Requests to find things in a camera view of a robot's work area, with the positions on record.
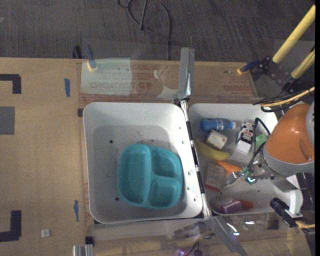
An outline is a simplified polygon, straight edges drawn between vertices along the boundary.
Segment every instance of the yellow banana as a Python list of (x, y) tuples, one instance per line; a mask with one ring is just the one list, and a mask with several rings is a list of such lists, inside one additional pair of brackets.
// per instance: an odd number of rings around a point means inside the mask
[(216, 160), (216, 161), (224, 161), (226, 160), (230, 154), (225, 151), (219, 151), (216, 149), (213, 149), (209, 145), (201, 142), (199, 139), (195, 140), (196, 148), (206, 157)]

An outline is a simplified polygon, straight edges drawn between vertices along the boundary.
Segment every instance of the carrot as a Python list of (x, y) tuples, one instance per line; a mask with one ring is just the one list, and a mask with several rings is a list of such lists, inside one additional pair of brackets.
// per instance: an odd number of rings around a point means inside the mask
[(233, 172), (240, 172), (242, 170), (242, 168), (236, 166), (236, 165), (233, 165), (231, 163), (228, 163), (228, 162), (225, 162), (225, 161), (220, 161), (220, 160), (217, 160), (216, 163), (223, 167), (225, 169), (225, 171), (229, 174), (232, 174)]

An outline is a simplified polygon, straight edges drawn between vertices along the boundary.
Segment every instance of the yellow pole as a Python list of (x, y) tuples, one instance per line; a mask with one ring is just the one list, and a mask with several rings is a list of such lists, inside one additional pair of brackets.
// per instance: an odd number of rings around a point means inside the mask
[(291, 35), (283, 43), (281, 48), (273, 56), (272, 60), (274, 63), (279, 64), (288, 52), (294, 47), (296, 42), (302, 37), (306, 30), (311, 26), (311, 24), (316, 20), (316, 6), (313, 5), (307, 14), (303, 17), (300, 23), (296, 26)]
[(311, 51), (303, 62), (291, 73), (292, 78), (299, 79), (311, 67), (311, 65), (315, 63), (315, 59), (316, 49)]

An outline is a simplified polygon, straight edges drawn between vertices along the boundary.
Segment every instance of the blue bottle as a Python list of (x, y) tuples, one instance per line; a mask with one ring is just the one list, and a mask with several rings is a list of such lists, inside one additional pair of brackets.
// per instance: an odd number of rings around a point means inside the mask
[(222, 131), (225, 129), (234, 129), (236, 126), (235, 121), (222, 118), (206, 118), (202, 119), (200, 122), (201, 130), (204, 132), (209, 132), (211, 130)]

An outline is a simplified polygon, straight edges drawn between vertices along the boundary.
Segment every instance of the teal divided plate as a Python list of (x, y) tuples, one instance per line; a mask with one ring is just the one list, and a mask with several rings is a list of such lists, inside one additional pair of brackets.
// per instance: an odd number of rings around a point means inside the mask
[(117, 190), (128, 204), (168, 209), (182, 193), (183, 169), (173, 152), (152, 145), (131, 144), (121, 154)]

